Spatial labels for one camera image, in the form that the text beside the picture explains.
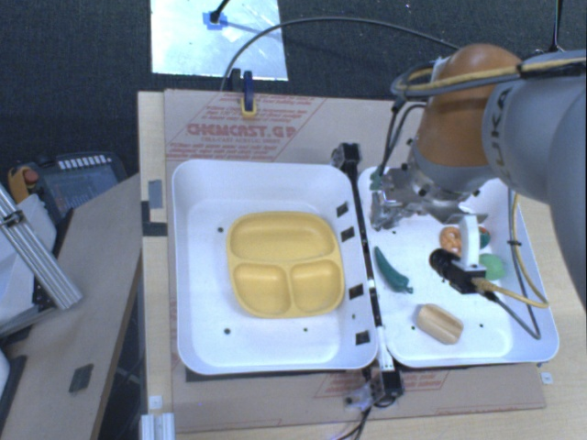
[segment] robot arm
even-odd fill
[[[391,228],[413,214],[454,223],[460,202],[499,177],[550,205],[585,304],[585,50],[519,62],[478,44],[437,62],[429,84],[414,86],[408,75],[394,82],[400,100],[427,104],[407,162],[378,178],[371,224]],[[548,69],[523,72],[524,66]],[[479,72],[492,83],[476,80]],[[458,86],[451,89],[451,81]]]

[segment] yellow divided plate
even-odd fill
[[[244,215],[228,231],[227,254],[238,302],[255,316],[316,316],[342,301],[345,282],[338,241],[317,215]]]

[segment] black fabric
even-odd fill
[[[278,0],[282,21],[387,20],[458,45],[547,49],[555,0]],[[559,43],[585,47],[585,0],[564,0]],[[284,31],[289,82],[257,92],[389,97],[395,75],[449,49],[389,29],[327,23]],[[214,90],[218,79],[150,71],[150,0],[0,0],[0,178],[40,153],[113,150],[138,169],[137,92]]]

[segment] white tray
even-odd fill
[[[338,217],[337,208],[348,211]],[[330,166],[195,159],[172,178],[178,348],[203,374],[360,369],[377,352],[366,271],[349,180]],[[319,316],[265,319],[238,304],[226,239],[242,215],[297,211],[324,218],[338,237],[345,274],[342,304]],[[340,233],[354,227],[355,236]],[[349,289],[363,286],[350,299]],[[369,342],[357,344],[368,332]]]
[[[374,169],[365,170],[359,180],[367,235],[372,250],[379,247],[392,266],[410,279],[413,293],[392,291],[383,281],[373,260],[375,282],[379,294],[387,347],[393,357],[408,367],[431,368],[446,366],[485,365],[518,362],[542,362],[553,358],[559,348],[552,312],[534,309],[541,338],[531,337],[503,308],[478,294],[461,295],[443,282],[429,266],[428,257],[440,248],[438,236],[443,225],[431,216],[413,216],[402,220],[393,231],[375,231],[369,218],[371,212],[370,176]],[[506,275],[496,283],[514,292],[520,286],[513,268],[508,235],[507,189],[499,180],[488,181],[478,197],[463,204],[472,212],[487,213],[483,223],[491,234],[489,247],[482,253],[492,253],[504,262]],[[528,272],[543,294],[542,280],[518,211],[518,239]],[[499,296],[534,329],[526,306],[517,300]],[[457,316],[464,323],[459,342],[445,346],[415,325],[415,313],[420,305],[435,303]]]

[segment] yellow plate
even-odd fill
[[[338,241],[317,215],[244,215],[228,230],[227,254],[238,302],[255,316],[316,316],[342,301],[345,282]]]

